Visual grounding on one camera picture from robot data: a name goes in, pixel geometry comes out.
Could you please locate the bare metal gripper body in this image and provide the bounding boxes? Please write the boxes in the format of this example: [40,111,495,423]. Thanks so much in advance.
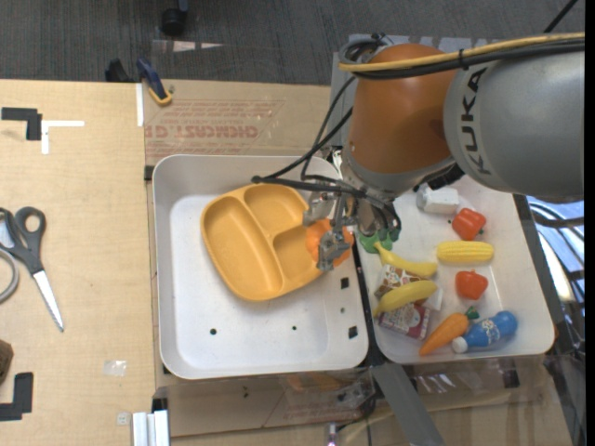
[343,191,402,240]

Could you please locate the orange toy pepper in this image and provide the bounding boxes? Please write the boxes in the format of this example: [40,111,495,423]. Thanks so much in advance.
[455,269,490,302]
[305,217,356,269]
[451,207,488,243]

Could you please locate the green toy vegetable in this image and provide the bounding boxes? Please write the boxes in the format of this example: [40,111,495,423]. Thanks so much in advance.
[357,229,402,255]

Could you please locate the yellow banana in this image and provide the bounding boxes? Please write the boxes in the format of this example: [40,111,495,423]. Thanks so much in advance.
[372,280,440,318]
[373,241,440,279]

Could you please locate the white and brown carton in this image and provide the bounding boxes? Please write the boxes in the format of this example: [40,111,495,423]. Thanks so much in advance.
[374,264,432,302]

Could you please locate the small white carton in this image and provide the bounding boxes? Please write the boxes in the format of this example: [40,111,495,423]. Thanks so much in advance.
[415,185,461,216]

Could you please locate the yellow divided plate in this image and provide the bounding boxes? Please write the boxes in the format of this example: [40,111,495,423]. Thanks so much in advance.
[200,183,327,303]

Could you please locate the yellow corn cob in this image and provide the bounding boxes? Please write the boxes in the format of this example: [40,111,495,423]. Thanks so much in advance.
[436,240,496,266]

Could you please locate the pink and white carton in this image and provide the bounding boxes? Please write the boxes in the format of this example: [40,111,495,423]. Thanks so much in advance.
[377,301,431,341]

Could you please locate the white plastic tray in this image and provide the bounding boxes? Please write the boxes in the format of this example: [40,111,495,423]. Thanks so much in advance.
[152,154,370,381]
[353,155,556,366]

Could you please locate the orange carrot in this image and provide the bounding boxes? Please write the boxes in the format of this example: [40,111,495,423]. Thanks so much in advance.
[418,306,481,358]

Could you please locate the brown cardboard board red print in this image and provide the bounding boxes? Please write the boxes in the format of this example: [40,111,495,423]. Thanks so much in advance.
[141,79,573,439]

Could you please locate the blue and white bottle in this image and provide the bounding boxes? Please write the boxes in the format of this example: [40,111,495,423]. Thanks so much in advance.
[451,309,519,355]

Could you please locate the black chair caster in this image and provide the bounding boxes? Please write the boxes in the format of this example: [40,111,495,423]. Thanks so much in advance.
[160,0,191,37]

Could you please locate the brown object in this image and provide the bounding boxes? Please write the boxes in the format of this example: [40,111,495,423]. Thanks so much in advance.
[0,338,15,386]

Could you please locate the black cylinder on white bracket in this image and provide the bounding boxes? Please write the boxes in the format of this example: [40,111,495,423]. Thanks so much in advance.
[420,163,466,192]

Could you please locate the grey handled scissors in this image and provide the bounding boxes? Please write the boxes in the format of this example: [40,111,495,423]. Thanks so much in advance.
[0,205,66,334]

